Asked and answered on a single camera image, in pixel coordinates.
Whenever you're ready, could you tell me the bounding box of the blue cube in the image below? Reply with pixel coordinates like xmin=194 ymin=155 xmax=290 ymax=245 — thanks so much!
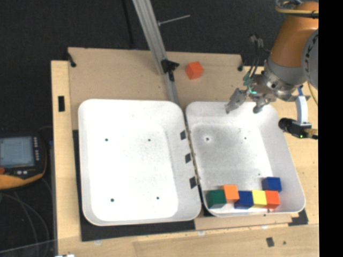
xmin=262 ymin=177 xmax=283 ymax=193
xmin=234 ymin=190 xmax=255 ymax=210

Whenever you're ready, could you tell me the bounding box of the white plastic tray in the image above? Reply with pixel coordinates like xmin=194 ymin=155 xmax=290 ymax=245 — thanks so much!
xmin=77 ymin=98 xmax=203 ymax=226
xmin=184 ymin=101 xmax=307 ymax=218

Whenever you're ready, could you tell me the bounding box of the orange cube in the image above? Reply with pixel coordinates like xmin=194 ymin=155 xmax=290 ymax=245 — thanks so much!
xmin=265 ymin=190 xmax=281 ymax=210
xmin=185 ymin=61 xmax=205 ymax=80
xmin=222 ymin=184 xmax=240 ymax=204

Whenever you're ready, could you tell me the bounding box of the black cylinder on white bracket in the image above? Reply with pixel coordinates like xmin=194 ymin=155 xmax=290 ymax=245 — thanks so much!
xmin=278 ymin=95 xmax=313 ymax=139

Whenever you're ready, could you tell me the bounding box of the yellow cube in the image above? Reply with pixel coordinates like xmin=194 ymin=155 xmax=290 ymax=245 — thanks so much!
xmin=251 ymin=190 xmax=268 ymax=207

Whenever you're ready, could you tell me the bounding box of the brown cardboard board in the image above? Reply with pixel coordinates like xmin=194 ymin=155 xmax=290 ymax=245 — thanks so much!
xmin=66 ymin=47 xmax=293 ymax=231

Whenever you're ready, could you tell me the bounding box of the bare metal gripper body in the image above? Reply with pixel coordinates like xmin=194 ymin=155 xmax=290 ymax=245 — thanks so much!
xmin=248 ymin=72 xmax=301 ymax=102

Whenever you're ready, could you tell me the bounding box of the green cube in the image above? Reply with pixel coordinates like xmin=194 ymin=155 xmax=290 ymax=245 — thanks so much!
xmin=205 ymin=189 xmax=227 ymax=209

